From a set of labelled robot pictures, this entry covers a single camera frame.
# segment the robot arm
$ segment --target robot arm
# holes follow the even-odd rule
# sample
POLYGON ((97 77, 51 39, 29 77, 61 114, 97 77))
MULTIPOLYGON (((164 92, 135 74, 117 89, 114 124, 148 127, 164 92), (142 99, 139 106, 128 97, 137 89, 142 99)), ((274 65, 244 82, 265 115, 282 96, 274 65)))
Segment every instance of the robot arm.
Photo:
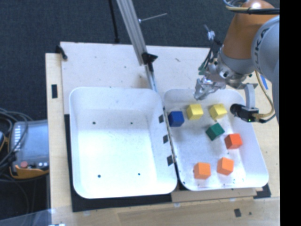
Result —
MULTIPOLYGON (((256 71, 272 83, 271 104, 279 122, 279 9, 262 0, 224 1, 236 14, 217 54, 206 58, 199 68, 203 78, 197 80, 194 97, 205 99, 226 85, 246 90, 243 81, 256 71)), ((208 30, 208 37, 213 43, 214 32, 208 30)), ((263 121, 262 114, 254 112, 253 104, 241 109, 246 111, 239 114, 238 107, 233 107, 231 112, 246 121, 263 121)))

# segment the green cube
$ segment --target green cube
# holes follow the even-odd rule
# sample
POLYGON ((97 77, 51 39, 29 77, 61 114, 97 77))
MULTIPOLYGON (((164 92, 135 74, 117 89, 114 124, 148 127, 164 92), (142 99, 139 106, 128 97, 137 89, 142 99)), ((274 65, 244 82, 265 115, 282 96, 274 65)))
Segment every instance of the green cube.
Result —
POLYGON ((221 127, 219 123, 214 124, 206 130, 206 134, 213 141, 224 133, 224 129, 221 127))

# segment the black pole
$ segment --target black pole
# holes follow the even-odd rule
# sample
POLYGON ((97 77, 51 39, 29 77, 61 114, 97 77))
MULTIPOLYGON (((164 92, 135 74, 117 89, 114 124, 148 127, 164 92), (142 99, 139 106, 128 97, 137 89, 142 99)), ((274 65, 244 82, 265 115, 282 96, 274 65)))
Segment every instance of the black pole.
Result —
POLYGON ((113 26, 114 26, 115 43, 119 43, 120 39, 119 39, 119 36, 118 36, 118 31, 117 31, 117 25, 116 25, 116 20, 115 20, 115 15, 114 15, 114 9, 113 9, 112 0, 109 0, 109 6, 110 6, 111 17, 112 17, 113 26))

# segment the tray containing cubes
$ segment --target tray containing cubes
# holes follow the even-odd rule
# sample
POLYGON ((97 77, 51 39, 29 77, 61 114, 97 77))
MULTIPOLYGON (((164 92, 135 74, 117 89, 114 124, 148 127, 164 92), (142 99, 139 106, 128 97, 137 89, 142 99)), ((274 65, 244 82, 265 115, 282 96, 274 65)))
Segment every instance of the tray containing cubes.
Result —
POLYGON ((262 187, 269 174, 251 123, 234 117, 244 105, 231 89, 197 101, 191 89, 164 96, 165 113, 179 179, 192 191, 262 187))

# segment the table surface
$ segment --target table surface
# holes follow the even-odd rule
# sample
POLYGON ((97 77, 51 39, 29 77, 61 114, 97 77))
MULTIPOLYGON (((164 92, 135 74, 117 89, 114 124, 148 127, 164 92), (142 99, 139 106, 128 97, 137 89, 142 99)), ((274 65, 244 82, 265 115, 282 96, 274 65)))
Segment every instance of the table surface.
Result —
MULTIPOLYGON (((268 172, 270 198, 254 199, 256 191, 262 188, 241 190, 206 191, 199 194, 173 192, 172 203, 72 212, 70 182, 67 162, 64 114, 68 113, 66 100, 72 88, 79 86, 125 86, 147 88, 147 77, 143 66, 139 66, 134 50, 130 45, 61 43, 68 60, 62 60, 60 54, 46 54, 46 83, 49 127, 50 194, 52 220, 54 224, 66 225, 280 225, 280 181, 279 181, 279 125, 276 118, 266 124, 254 123, 258 143, 261 148, 268 172), (119 54, 110 53, 118 50, 119 54), (108 69, 109 77, 96 77, 95 69, 102 65, 109 66, 112 59, 122 63, 117 72, 108 69), (83 66, 82 71, 69 70, 76 64, 83 66), (131 72, 126 78, 125 72, 131 72), (75 83, 72 76, 80 78, 75 83), (57 97, 52 96, 52 86, 57 85, 57 97)), ((147 46, 148 52, 158 56, 154 70, 158 93, 163 96, 167 89, 193 89, 197 69, 207 55, 207 48, 179 48, 147 46)), ((256 83, 256 76, 248 78, 249 83, 256 83)), ((271 84, 268 81, 267 93, 271 96, 271 84)), ((270 110, 269 103, 260 88, 255 90, 256 107, 260 112, 270 110)))

